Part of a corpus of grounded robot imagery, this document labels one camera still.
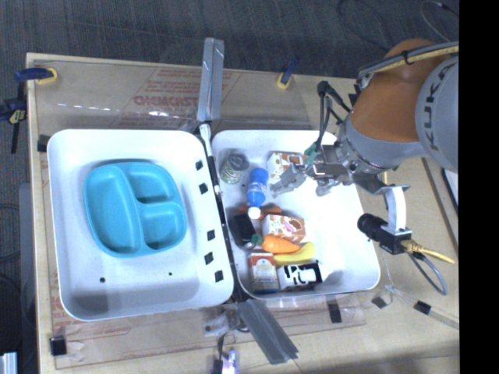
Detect orange carrot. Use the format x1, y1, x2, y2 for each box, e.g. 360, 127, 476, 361
250, 233, 302, 255

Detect black and white carton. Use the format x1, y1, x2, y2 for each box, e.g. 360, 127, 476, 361
277, 260, 325, 291

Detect blue bottle with white cap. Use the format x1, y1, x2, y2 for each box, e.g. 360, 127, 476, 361
246, 167, 271, 221

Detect blue divided plate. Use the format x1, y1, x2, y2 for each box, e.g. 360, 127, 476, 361
83, 161, 189, 258

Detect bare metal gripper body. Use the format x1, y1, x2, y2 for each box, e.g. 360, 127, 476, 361
306, 145, 359, 186

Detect brown sausage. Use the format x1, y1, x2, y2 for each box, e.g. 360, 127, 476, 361
238, 203, 283, 217

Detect white carton with colourful print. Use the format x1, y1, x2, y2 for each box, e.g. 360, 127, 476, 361
261, 213, 307, 245

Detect black box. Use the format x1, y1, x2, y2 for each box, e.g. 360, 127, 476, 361
228, 213, 257, 248

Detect yellow banana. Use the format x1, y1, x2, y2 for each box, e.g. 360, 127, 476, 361
272, 241, 316, 266

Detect green can with grey lid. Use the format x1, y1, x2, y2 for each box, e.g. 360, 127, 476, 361
218, 150, 251, 185

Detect black cylinder on white bracket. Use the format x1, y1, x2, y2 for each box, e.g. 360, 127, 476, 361
356, 185, 414, 256

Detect white plastic tray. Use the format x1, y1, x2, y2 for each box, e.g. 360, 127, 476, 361
210, 129, 382, 301
46, 128, 235, 323

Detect brown cardboard board, red print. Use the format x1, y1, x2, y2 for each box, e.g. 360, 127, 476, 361
33, 58, 370, 370

